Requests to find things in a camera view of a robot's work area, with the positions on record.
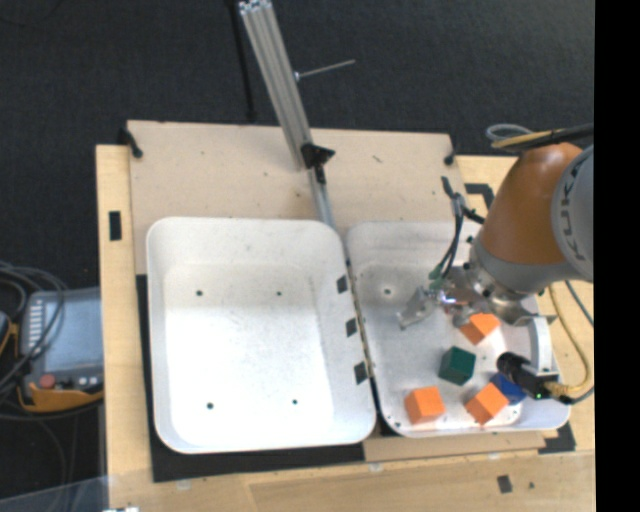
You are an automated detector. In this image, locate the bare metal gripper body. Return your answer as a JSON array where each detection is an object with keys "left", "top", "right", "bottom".
[{"left": 438, "top": 266, "right": 537, "bottom": 318}]

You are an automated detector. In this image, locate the orange cube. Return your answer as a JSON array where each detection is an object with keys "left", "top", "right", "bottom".
[
  {"left": 459, "top": 312, "right": 502, "bottom": 347},
  {"left": 464, "top": 382, "right": 511, "bottom": 426},
  {"left": 403, "top": 385, "right": 447, "bottom": 426}
]

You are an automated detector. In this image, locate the white plastic tray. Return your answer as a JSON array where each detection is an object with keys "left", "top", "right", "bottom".
[
  {"left": 145, "top": 215, "right": 378, "bottom": 456},
  {"left": 344, "top": 220, "right": 573, "bottom": 440}
]

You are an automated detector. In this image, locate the green cube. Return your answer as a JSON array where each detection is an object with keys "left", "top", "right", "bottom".
[{"left": 437, "top": 345, "right": 478, "bottom": 387}]

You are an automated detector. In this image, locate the blue cube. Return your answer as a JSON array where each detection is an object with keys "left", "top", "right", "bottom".
[{"left": 489, "top": 372, "right": 528, "bottom": 406}]

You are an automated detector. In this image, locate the pale flat board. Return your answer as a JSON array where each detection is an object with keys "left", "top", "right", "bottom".
[{"left": 124, "top": 119, "right": 548, "bottom": 464}]

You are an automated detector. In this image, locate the black cylinder on white bracket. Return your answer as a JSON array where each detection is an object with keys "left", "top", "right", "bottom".
[{"left": 495, "top": 314, "right": 561, "bottom": 402}]

